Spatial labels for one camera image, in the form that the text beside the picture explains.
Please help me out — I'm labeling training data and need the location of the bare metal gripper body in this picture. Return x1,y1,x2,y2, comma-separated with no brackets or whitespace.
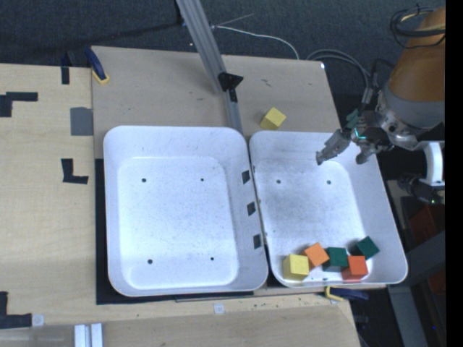
351,99,428,153

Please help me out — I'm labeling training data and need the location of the white plastic tray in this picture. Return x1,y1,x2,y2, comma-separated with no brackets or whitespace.
248,129,409,289
103,124,270,298

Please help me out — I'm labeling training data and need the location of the yellow cube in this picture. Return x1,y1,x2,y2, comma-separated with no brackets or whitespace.
260,107,287,131
282,253,310,282

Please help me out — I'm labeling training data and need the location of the green cube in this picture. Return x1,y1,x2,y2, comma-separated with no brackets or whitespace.
322,247,349,273
349,235,381,260

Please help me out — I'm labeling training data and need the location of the orange cube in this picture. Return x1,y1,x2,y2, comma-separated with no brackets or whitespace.
302,242,331,269
341,255,370,281

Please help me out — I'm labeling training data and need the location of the pale wood board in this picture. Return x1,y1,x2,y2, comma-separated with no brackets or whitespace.
90,45,386,298

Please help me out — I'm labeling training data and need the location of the black cylinder on white bracket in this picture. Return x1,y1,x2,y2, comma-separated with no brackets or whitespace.
396,140,446,205

